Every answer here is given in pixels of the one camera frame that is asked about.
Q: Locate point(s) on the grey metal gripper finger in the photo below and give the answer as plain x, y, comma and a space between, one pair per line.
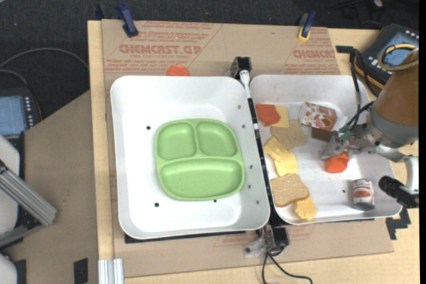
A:
350, 149
331, 148

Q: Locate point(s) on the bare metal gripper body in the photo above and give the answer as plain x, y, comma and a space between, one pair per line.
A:
361, 141

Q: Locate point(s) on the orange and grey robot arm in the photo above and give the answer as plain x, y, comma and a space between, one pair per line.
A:
397, 99

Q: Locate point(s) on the brown flat block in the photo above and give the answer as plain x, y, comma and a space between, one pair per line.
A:
323, 135

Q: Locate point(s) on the orange toy chunk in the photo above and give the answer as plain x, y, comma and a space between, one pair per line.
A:
337, 163

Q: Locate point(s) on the white and brown carton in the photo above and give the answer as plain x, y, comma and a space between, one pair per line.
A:
319, 116

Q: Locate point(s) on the brown toy bread slice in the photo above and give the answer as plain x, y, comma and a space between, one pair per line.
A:
288, 189
290, 135

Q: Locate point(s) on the white plastic tray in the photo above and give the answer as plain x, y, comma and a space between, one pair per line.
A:
139, 156
326, 191

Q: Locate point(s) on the small red and white can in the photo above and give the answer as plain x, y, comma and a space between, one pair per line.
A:
363, 193

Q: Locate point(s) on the yellow cheese slice with holes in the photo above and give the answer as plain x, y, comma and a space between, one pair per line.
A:
283, 158

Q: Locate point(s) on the plain yellow cheese slice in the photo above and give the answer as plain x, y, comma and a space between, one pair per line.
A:
284, 116

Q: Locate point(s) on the yellow ridged toy food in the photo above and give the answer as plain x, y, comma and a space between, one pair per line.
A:
305, 209

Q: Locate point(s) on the orange toy slice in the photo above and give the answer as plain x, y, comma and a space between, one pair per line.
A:
267, 113

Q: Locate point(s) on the thin black and white rod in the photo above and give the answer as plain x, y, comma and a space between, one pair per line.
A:
255, 124

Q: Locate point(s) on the green divided plate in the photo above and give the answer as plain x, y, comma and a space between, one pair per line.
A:
199, 159

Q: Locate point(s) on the brown cardboard board red print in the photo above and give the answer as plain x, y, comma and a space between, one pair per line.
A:
216, 43

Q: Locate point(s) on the orange round toy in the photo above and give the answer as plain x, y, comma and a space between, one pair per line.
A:
178, 70

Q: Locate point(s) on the black cylinder on white bracket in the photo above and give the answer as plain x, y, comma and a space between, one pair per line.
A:
396, 188

